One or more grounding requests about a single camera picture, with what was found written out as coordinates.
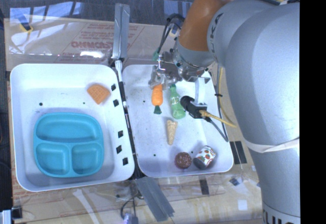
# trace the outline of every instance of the white band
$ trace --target white band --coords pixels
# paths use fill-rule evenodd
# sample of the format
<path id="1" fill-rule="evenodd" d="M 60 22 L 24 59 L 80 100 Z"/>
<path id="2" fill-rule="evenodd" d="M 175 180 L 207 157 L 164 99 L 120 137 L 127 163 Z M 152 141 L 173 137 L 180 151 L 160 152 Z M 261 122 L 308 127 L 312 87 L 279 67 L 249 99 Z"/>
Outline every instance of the white band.
<path id="1" fill-rule="evenodd" d="M 290 140 L 286 143 L 280 144 L 280 145 L 258 145 L 251 143 L 248 140 L 244 140 L 246 142 L 246 145 L 250 150 L 253 150 L 257 153 L 268 153 L 268 152 L 277 152 L 282 151 L 286 149 L 292 149 L 292 148 L 300 148 L 300 137 Z"/>

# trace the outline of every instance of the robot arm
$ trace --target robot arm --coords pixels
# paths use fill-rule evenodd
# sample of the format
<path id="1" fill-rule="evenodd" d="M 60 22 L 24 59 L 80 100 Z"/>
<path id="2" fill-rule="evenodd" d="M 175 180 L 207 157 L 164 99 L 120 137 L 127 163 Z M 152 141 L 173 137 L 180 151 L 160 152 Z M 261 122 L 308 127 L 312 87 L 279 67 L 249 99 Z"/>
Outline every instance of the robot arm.
<path id="1" fill-rule="evenodd" d="M 174 66 L 163 70 L 194 82 L 212 62 L 225 68 L 264 223 L 301 222 L 299 33 L 295 1 L 194 0 L 167 58 Z"/>

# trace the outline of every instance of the orange carrot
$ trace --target orange carrot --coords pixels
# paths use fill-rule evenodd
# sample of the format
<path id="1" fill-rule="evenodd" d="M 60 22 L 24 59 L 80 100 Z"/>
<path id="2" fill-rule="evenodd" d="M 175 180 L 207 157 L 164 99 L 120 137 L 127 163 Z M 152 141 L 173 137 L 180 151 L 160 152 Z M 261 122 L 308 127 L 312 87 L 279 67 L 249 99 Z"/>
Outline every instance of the orange carrot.
<path id="1" fill-rule="evenodd" d="M 162 84 L 158 84 L 154 86 L 153 92 L 152 92 L 152 104 L 155 105 L 155 114 L 161 114 L 161 110 L 159 108 L 160 105 L 163 104 L 163 89 Z"/>

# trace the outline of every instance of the blue plate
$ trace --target blue plate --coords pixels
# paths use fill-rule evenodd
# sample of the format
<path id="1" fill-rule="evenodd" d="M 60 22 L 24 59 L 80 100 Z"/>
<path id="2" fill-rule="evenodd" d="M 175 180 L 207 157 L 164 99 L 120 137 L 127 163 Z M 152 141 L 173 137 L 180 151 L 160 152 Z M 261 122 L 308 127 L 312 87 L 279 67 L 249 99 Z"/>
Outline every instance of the blue plate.
<path id="1" fill-rule="evenodd" d="M 34 127 L 33 147 L 38 168 L 48 176 L 88 176 L 103 165 L 101 126 L 85 114 L 43 115 Z"/>

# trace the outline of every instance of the clear plastic sheet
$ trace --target clear plastic sheet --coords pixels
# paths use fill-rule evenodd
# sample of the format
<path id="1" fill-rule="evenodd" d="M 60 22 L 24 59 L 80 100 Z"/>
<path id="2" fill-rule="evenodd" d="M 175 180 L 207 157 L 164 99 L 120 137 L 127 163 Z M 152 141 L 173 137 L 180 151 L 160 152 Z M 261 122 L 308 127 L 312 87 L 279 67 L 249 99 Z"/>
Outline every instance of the clear plastic sheet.
<path id="1" fill-rule="evenodd" d="M 185 15 L 190 3 L 165 1 L 164 16 Z M 22 27 L 27 21 L 30 32 Z M 128 57 L 130 64 L 154 64 L 164 26 L 129 24 Z M 114 6 L 90 5 L 49 0 L 12 0 L 10 18 L 5 19 L 7 70 L 22 63 L 104 64 L 112 55 Z M 174 45 L 168 37 L 163 50 Z M 209 68 L 214 84 L 217 66 Z M 224 109 L 236 122 L 228 99 L 225 78 L 222 80 Z M 10 120 L 11 142 L 13 142 Z M 242 141 L 238 128 L 227 126 L 231 142 Z M 16 179 L 12 149 L 12 184 L 14 207 L 21 209 L 15 223 L 123 223 L 123 214 L 137 214 L 139 223 L 156 223 L 148 205 L 137 194 L 135 180 L 86 187 L 29 192 Z M 246 163 L 240 161 L 226 173 L 199 176 L 157 178 L 163 194 L 174 209 L 174 215 L 163 223 L 208 223 L 261 219 L 261 193 L 257 173 L 248 149 L 243 146 Z"/>

